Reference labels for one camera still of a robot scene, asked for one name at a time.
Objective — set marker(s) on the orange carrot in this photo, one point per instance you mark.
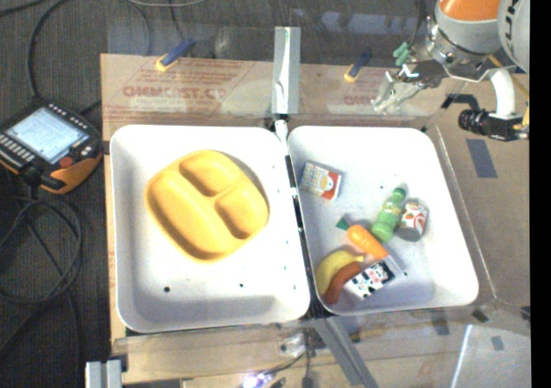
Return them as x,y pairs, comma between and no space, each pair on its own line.
366,240

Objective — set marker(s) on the green plastic bottle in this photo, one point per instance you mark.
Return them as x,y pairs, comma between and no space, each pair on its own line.
386,218

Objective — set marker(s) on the red sausage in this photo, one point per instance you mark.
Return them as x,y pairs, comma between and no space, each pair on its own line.
340,281

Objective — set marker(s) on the white and red carton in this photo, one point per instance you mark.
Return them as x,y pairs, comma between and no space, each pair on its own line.
320,180

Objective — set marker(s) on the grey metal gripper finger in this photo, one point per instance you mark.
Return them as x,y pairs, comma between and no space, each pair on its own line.
402,98
386,93

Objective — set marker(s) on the brown cardboard board red print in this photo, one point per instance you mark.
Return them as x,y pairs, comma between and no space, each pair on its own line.
193,89

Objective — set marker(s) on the yellow banana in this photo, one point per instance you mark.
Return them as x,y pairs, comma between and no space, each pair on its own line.
329,268

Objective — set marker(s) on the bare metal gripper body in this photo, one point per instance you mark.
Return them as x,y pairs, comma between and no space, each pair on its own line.
439,61

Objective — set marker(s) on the white and orange can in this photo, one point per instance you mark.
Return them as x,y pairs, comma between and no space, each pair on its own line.
414,216

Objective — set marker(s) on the yellow divided plate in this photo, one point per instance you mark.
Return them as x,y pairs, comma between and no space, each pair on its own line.
206,205

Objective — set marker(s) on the white plastic tray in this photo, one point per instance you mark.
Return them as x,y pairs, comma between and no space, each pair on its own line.
206,227
387,223

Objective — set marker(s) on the black cylinder on white bracket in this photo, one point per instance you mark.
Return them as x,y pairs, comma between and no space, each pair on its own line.
495,113

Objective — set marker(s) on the black and white cow carton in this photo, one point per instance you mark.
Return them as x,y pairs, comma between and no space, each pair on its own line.
372,278

